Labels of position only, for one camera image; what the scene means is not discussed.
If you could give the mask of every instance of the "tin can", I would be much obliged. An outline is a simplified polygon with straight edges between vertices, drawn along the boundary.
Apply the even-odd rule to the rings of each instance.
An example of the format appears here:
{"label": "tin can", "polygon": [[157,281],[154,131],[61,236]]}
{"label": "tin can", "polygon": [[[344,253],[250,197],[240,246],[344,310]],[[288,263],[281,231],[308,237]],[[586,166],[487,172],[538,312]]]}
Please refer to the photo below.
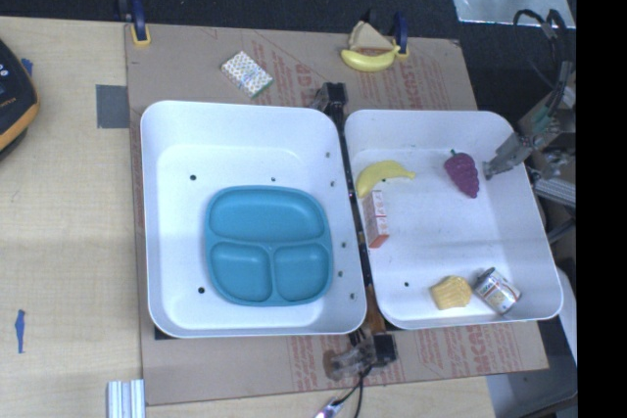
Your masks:
{"label": "tin can", "polygon": [[474,291],[500,314],[508,312],[520,299],[520,291],[494,266],[479,276]]}

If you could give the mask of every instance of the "yellow device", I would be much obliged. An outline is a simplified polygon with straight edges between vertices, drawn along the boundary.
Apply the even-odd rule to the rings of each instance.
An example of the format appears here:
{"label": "yellow device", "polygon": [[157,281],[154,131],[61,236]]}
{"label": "yellow device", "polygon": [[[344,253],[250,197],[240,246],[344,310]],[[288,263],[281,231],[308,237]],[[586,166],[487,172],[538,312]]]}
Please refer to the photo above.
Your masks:
{"label": "yellow device", "polygon": [[20,143],[39,112],[39,96],[26,68],[0,39],[0,159]]}

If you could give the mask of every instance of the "yellow banana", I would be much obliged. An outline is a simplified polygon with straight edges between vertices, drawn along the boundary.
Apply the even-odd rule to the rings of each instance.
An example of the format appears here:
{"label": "yellow banana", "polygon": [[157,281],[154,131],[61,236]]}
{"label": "yellow banana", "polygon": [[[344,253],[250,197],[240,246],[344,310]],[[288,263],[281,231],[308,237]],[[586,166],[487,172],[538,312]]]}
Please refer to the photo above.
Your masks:
{"label": "yellow banana", "polygon": [[379,181],[387,178],[415,178],[415,172],[406,170],[396,161],[380,161],[367,166],[357,177],[357,196],[361,199],[374,188]]}
{"label": "yellow banana", "polygon": [[394,63],[394,59],[401,50],[400,46],[395,45],[394,49],[386,53],[376,56],[368,56],[350,49],[343,49],[340,53],[342,60],[349,67],[359,71],[381,71],[390,67]]}

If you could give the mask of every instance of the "blue marker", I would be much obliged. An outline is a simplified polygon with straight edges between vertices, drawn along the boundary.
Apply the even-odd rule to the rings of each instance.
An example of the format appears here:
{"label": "blue marker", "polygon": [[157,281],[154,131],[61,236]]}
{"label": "blue marker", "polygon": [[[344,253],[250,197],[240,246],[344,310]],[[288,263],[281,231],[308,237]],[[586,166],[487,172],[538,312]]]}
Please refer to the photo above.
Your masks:
{"label": "blue marker", "polygon": [[26,312],[22,309],[18,310],[18,318],[16,319],[16,334],[18,335],[18,353],[24,353],[24,316]]}

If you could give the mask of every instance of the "purple grape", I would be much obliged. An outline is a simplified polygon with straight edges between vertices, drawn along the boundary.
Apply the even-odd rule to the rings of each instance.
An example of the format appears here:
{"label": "purple grape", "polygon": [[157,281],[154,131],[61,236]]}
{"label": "purple grape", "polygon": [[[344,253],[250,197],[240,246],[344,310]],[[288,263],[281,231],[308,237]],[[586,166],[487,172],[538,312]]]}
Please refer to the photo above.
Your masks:
{"label": "purple grape", "polygon": [[474,159],[465,153],[457,153],[451,150],[453,154],[445,163],[444,169],[458,188],[472,199],[476,199],[479,193],[479,172],[474,164]]}

